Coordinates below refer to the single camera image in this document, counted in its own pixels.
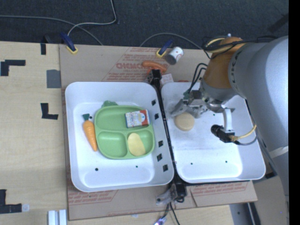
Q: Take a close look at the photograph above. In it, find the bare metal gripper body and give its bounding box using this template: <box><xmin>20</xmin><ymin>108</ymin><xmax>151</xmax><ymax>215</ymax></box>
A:
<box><xmin>186</xmin><ymin>90</ymin><xmax>226</xmax><ymax>114</ymax></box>

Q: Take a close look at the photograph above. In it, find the black cylinder on white bracket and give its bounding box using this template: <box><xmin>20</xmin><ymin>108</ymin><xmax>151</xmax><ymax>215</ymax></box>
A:
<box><xmin>210</xmin><ymin>106</ymin><xmax>236</xmax><ymax>143</ymax></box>

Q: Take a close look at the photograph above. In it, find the white plastic tray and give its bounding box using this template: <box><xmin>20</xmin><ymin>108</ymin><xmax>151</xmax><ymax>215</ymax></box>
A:
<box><xmin>64</xmin><ymin>81</ymin><xmax>175</xmax><ymax>193</ymax></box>
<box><xmin>160</xmin><ymin>81</ymin><xmax>267</xmax><ymax>184</ymax></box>

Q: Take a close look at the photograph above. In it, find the green divided plate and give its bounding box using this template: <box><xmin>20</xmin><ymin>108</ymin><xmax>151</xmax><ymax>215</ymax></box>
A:
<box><xmin>93</xmin><ymin>105</ymin><xmax>156</xmax><ymax>160</ymax></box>

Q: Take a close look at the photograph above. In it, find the orange carrot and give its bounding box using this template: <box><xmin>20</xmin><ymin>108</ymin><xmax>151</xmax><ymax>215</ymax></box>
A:
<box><xmin>82</xmin><ymin>113</ymin><xmax>98</xmax><ymax>152</ymax></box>

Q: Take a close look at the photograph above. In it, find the thin black and white rod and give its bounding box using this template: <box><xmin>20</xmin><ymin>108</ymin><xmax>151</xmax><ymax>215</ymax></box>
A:
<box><xmin>153</xmin><ymin>78</ymin><xmax>180</xmax><ymax>206</ymax></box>

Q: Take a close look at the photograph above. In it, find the white can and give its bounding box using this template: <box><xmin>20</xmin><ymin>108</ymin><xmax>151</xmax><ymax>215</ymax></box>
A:
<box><xmin>164</xmin><ymin>46</ymin><xmax>185</xmax><ymax>66</ymax></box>

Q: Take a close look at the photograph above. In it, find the brown cardboard board red print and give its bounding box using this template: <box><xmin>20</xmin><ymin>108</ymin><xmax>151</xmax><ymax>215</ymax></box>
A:
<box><xmin>58</xmin><ymin>43</ymin><xmax>259</xmax><ymax>221</ymax></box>

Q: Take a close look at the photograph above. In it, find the orange sausage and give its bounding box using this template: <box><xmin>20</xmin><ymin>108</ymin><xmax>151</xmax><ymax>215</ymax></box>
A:
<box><xmin>141</xmin><ymin>60</ymin><xmax>168</xmax><ymax>73</ymax></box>

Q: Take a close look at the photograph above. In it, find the small white and red packet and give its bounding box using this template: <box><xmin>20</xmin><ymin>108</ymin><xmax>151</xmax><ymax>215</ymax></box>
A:
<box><xmin>161</xmin><ymin>74</ymin><xmax>174</xmax><ymax>85</ymax></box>

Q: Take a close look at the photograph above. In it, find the yellow oval biscuit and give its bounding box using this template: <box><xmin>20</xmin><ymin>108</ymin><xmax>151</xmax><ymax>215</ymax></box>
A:
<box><xmin>127</xmin><ymin>132</ymin><xmax>147</xmax><ymax>157</ymax></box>

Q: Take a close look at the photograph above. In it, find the black block with thin wires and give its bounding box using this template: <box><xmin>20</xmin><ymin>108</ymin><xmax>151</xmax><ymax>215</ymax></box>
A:
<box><xmin>147</xmin><ymin>69</ymin><xmax>163</xmax><ymax>86</ymax></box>
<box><xmin>172</xmin><ymin>182</ymin><xmax>188</xmax><ymax>203</ymax></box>

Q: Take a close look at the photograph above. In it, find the white and red carton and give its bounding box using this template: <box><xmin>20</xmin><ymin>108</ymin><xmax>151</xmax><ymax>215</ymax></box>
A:
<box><xmin>124</xmin><ymin>109</ymin><xmax>151</xmax><ymax>129</ymax></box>

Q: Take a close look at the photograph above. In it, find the beige round biscuit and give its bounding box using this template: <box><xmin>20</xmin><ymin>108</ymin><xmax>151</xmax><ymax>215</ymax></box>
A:
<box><xmin>173</xmin><ymin>112</ymin><xmax>195</xmax><ymax>132</ymax></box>

